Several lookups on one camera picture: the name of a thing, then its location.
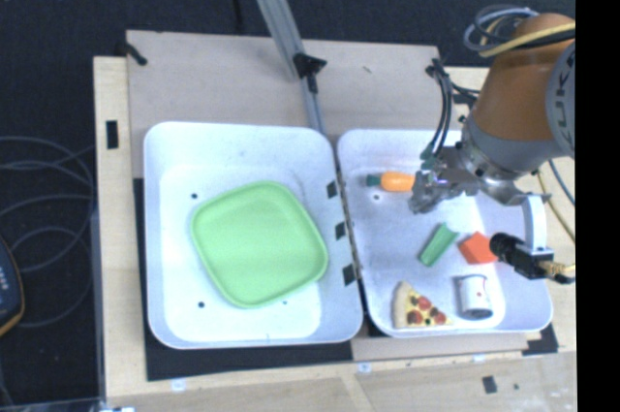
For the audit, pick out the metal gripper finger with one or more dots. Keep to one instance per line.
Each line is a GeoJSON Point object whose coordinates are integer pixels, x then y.
{"type": "Point", "coordinates": [417, 193]}
{"type": "Point", "coordinates": [438, 199]}

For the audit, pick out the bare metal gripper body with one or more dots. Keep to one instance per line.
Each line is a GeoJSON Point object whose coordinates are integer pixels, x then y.
{"type": "Point", "coordinates": [472, 180]}

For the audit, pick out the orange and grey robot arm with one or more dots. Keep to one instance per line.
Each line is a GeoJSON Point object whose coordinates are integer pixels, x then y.
{"type": "Point", "coordinates": [518, 100]}

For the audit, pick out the orange toy carrot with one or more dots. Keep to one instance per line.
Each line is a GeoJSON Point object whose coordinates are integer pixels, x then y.
{"type": "Point", "coordinates": [397, 182]}

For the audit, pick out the green trough-shaped block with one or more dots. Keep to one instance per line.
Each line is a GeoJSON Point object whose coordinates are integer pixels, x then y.
{"type": "Point", "coordinates": [437, 245]}

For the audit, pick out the orange block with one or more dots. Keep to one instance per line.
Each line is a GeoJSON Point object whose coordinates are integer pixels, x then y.
{"type": "Point", "coordinates": [477, 249]}

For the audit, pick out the white plastic tray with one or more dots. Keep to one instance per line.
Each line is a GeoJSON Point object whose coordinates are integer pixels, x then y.
{"type": "Point", "coordinates": [387, 250]}
{"type": "Point", "coordinates": [174, 255]}

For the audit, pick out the white can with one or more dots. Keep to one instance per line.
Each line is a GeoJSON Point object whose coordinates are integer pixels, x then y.
{"type": "Point", "coordinates": [472, 296]}

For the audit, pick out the toy pizza slice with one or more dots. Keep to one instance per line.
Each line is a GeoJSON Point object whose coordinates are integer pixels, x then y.
{"type": "Point", "coordinates": [412, 310]}

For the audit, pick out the green plate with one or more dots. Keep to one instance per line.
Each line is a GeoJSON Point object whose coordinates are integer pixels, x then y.
{"type": "Point", "coordinates": [257, 245]}

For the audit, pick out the brown flat board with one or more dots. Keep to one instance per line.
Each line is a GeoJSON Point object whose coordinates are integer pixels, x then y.
{"type": "Point", "coordinates": [218, 80]}

